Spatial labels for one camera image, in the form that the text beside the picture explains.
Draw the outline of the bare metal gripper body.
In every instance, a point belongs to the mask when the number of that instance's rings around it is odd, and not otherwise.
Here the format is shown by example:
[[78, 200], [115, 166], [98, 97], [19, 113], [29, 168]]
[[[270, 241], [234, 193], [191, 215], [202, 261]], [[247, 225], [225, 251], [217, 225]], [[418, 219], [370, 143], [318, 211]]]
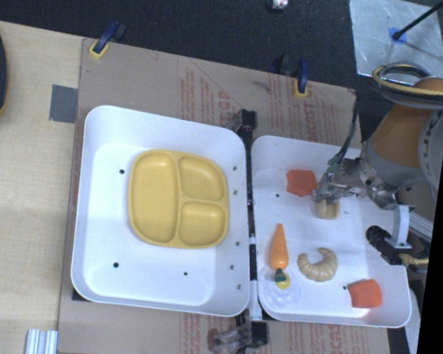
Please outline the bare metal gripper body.
[[329, 193], [326, 201], [329, 201], [330, 192], [337, 188], [344, 190], [344, 198], [353, 195], [357, 198], [368, 197], [382, 209], [389, 210], [398, 204], [395, 198], [397, 188], [381, 179], [363, 158], [351, 160], [334, 156], [327, 164], [326, 171], [317, 184], [318, 189]]

